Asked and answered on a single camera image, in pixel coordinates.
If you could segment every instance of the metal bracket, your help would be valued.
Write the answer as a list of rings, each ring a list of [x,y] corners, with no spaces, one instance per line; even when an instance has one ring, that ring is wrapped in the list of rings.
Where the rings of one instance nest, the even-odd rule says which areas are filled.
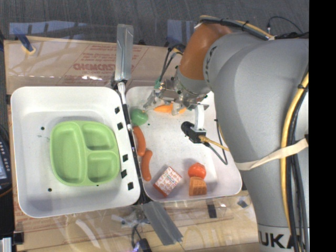
[[[129,80],[132,71],[133,35],[132,25],[117,25],[117,58],[114,81]]]
[[[204,106],[202,104],[198,104],[195,108],[195,127],[196,131],[203,130],[204,125]]]
[[[0,252],[12,252],[12,239],[10,237],[0,240]]]

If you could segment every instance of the white strap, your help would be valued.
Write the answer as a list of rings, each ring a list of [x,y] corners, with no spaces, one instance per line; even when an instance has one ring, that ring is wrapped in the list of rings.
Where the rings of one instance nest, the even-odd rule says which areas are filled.
[[[308,147],[308,142],[306,138],[301,139],[299,142],[297,142],[294,145],[287,146],[285,148],[279,149],[275,152],[272,152],[271,154],[265,156],[261,160],[252,161],[252,162],[242,162],[237,163],[236,166],[239,170],[242,171],[249,171],[255,167],[261,166],[267,162],[273,161],[275,159],[282,159],[284,157],[288,157],[291,155],[294,155],[296,153],[299,153],[301,150],[304,150]]]

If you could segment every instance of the yellow cable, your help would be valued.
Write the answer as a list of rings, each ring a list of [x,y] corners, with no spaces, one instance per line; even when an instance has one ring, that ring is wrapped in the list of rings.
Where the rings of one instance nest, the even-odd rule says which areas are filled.
[[[281,147],[284,148],[287,146],[287,137],[288,137],[288,130],[290,127],[290,121],[295,110],[295,107],[300,100],[300,97],[307,87],[309,83],[309,73],[305,76],[304,80],[302,81],[302,88],[299,88],[292,100],[291,105],[289,106],[285,122],[283,124],[282,129],[282,139],[281,139]],[[288,227],[290,228],[290,221],[289,221],[289,213],[288,213],[288,205],[287,205],[287,194],[286,194],[286,158],[280,159],[280,180],[281,180],[281,193],[282,193],[282,200],[283,200],[283,208],[285,210],[285,215],[287,219]]]
[[[237,22],[239,22],[241,24],[245,24],[246,23],[246,22],[242,22],[241,20],[237,20]],[[260,32],[260,33],[263,33],[265,36],[267,36],[269,38],[271,38],[273,36],[273,35],[270,35],[269,33],[265,32],[264,30],[261,30],[257,26],[254,26],[254,25],[250,24],[250,23],[246,23],[245,26],[248,26],[248,27],[250,27],[250,28],[252,28],[252,29]]]
[[[219,127],[219,132],[220,132],[220,134],[221,134],[221,137],[222,137],[224,143],[226,143],[225,138],[224,138],[224,135],[223,135],[223,132],[222,132],[222,129],[221,129],[221,126],[218,126],[218,127]]]
[[[4,192],[3,194],[0,194],[0,198],[11,192],[13,188],[11,187],[8,191]]]
[[[205,137],[204,135],[200,135],[200,136],[199,136],[199,139],[200,139],[202,142],[211,143],[211,144],[214,144],[214,145],[220,147],[221,149],[224,149],[224,150],[226,150],[226,151],[230,151],[227,147],[225,147],[225,146],[223,146],[223,145],[221,145],[221,144],[219,144],[219,143],[217,143],[217,142],[215,142],[215,141],[210,140],[208,137]]]

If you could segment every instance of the black cable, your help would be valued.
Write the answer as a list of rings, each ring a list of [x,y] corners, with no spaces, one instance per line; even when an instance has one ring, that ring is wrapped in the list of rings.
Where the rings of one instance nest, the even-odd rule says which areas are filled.
[[[227,161],[225,161],[221,156],[220,154],[207,142],[204,143],[205,146],[207,146],[208,148],[210,148],[216,155],[217,157],[225,164],[227,165]]]
[[[303,31],[294,23],[294,22],[292,22],[291,20],[289,20],[289,19],[287,19],[287,18],[284,18],[284,17],[281,17],[281,16],[273,16],[273,17],[270,17],[270,19],[268,20],[268,24],[267,24],[267,30],[268,30],[268,32],[270,32],[270,30],[271,30],[271,20],[272,19],[274,19],[274,18],[280,18],[280,19],[284,19],[284,20],[286,20],[286,21],[288,21],[288,22],[290,22],[291,24],[293,24],[295,27],[296,27],[296,29],[300,32],[300,33],[302,33],[303,34]]]
[[[291,32],[291,33],[282,34],[282,35],[278,35],[274,37],[274,39],[291,39],[291,38],[307,39],[309,38],[309,32],[306,32],[303,34],[298,34],[297,32]]]
[[[201,17],[199,19],[200,23],[206,23],[206,24],[220,24],[223,26],[231,26],[231,27],[236,27],[236,28],[240,28],[243,31],[246,31],[248,33],[250,33],[253,36],[256,36],[262,40],[268,40],[268,36],[266,36],[265,34],[250,28],[249,26],[247,26],[246,24],[248,23],[248,21],[244,22],[243,24],[240,22],[237,22],[235,20],[229,20],[229,19],[219,19],[219,18],[211,18],[211,17]]]
[[[288,129],[288,137],[287,137],[287,143],[288,145],[293,145],[295,144],[295,129],[296,129],[296,124],[297,124],[297,118],[298,118],[298,113],[301,108],[301,105],[305,99],[305,96],[309,90],[309,85],[306,86],[304,89],[301,97],[299,98],[299,101],[297,105],[295,106],[295,109],[292,114],[292,118],[290,120],[290,126]],[[290,165],[291,169],[293,170],[294,173],[294,181],[297,189],[297,198],[298,198],[298,210],[299,210],[299,219],[301,222],[303,222],[303,234],[304,234],[304,239],[305,239],[305,246],[306,246],[306,252],[309,252],[309,235],[308,235],[308,221],[307,221],[307,210],[306,210],[306,201],[305,201],[305,194],[303,190],[303,182],[302,182],[302,176],[301,176],[301,170],[300,170],[300,165],[298,162],[297,155],[289,156],[286,159],[287,165]],[[302,243],[302,235],[300,236],[300,246],[303,248],[303,243]]]
[[[160,82],[162,81],[163,75],[166,73],[166,71],[167,71],[167,69],[168,69],[168,66],[170,65],[171,61],[173,60],[173,58],[174,58],[175,55],[176,55],[176,54],[175,54],[175,55],[173,54],[173,55],[170,57],[169,61],[167,62],[169,53],[170,53],[174,48],[176,48],[176,49],[179,50],[179,51],[176,52],[176,54],[183,55],[183,52],[182,52],[182,51],[184,50],[185,47],[184,47],[184,45],[182,45],[182,44],[176,44],[176,45],[174,45],[173,47],[168,48],[166,57],[165,57],[165,59],[164,59],[163,68],[162,68],[162,71],[161,71],[161,74],[160,74],[160,77],[159,77],[159,81],[160,81]]]
[[[286,158],[286,194],[287,194],[287,205],[288,205],[288,216],[289,216],[289,229],[291,232],[291,237],[293,241],[293,247],[295,252],[300,252],[298,245],[298,237],[296,233],[296,223],[293,208],[293,196],[292,196],[292,165],[290,163],[289,157]]]
[[[138,237],[140,238],[140,240],[142,239],[138,230],[137,230],[137,226],[138,224],[136,224],[133,228],[132,228],[132,235],[131,235],[131,244],[132,244],[132,247],[134,248],[135,247],[135,242],[134,242],[134,235],[135,235],[135,232],[137,233]]]
[[[163,63],[163,67],[162,67],[162,71],[161,71],[161,74],[160,74],[159,81],[162,81],[163,75],[164,75],[164,73],[165,73],[165,71],[166,71],[166,63],[167,63],[167,60],[168,60],[169,53],[170,53],[171,51],[172,51],[171,48],[168,48],[166,57],[164,58],[164,63]]]

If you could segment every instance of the kuka logo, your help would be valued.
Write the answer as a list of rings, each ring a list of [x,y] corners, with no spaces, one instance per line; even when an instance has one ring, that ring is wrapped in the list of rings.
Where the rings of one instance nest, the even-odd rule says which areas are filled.
[[[273,234],[273,233],[262,233],[259,230],[259,243],[263,246],[271,246],[271,247],[277,247],[277,248],[283,248],[283,249],[291,249],[293,247],[293,238],[290,235],[285,234]]]

